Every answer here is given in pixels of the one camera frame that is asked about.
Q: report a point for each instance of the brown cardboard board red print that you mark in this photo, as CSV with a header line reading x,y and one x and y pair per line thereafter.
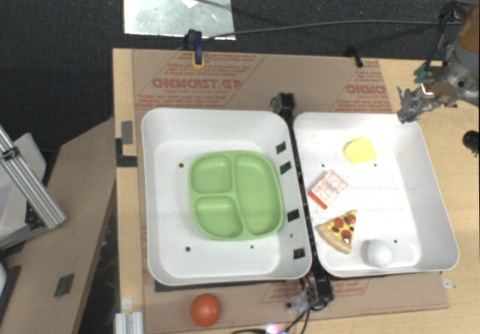
x,y
210,88

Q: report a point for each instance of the red tomato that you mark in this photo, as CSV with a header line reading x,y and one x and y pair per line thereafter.
x,y
205,310

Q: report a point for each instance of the yellow cheese piece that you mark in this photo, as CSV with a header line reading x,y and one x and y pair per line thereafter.
x,y
360,150

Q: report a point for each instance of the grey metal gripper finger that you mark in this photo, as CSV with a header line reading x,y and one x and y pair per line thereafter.
x,y
411,115
404,100

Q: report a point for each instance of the green divided plate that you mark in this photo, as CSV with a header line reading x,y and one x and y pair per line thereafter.
x,y
255,197

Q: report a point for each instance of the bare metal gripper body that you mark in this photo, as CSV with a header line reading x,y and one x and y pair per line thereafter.
x,y
455,85

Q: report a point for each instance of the white plastic tray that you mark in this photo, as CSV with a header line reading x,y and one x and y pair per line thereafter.
x,y
408,205
172,212

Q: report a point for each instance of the pizza slice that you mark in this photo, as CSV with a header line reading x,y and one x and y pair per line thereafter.
x,y
339,231

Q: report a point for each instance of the orange and white packet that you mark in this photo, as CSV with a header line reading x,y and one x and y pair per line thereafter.
x,y
327,188

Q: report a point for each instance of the thin black rod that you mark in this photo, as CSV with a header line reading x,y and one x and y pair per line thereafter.
x,y
302,190

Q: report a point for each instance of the white egg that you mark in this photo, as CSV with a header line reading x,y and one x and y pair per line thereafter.
x,y
378,253

